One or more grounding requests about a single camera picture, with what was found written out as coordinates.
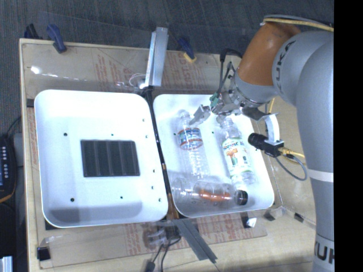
empty white tray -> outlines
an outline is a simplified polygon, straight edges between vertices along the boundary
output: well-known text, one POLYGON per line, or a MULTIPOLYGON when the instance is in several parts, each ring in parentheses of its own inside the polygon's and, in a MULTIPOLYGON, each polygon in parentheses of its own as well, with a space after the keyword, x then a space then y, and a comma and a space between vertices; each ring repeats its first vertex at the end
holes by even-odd
MULTIPOLYGON (((182 110, 188 111, 193 118, 193 114, 200 105, 208 106, 210 95, 159 95, 154 100, 154 113, 157 121, 158 133, 166 163, 169 181, 185 175, 182 161, 180 160, 180 148, 177 143, 177 124, 182 110)), ((264 210, 269 208, 274 201, 274 193, 268 172, 262 158, 260 150, 256 150, 248 143, 248 136, 254 132, 251 120, 243 115, 231 117, 242 133, 243 141, 250 154, 252 168, 255 171, 257 182, 250 186, 248 202, 243 206, 213 206, 213 205, 193 205, 190 203, 174 204, 178 211, 189 218, 200 216, 238 213, 242 211, 264 210)), ((220 176, 226 182, 229 173, 226 168, 221 145, 218 138, 219 124, 216 115, 210 117, 199 125, 205 146, 208 164, 211 175, 220 176)))
POLYGON ((46 90, 35 98, 41 201, 55 227, 153 222, 168 209, 150 109, 136 94, 46 90), (133 141, 139 176, 84 177, 81 140, 133 141))

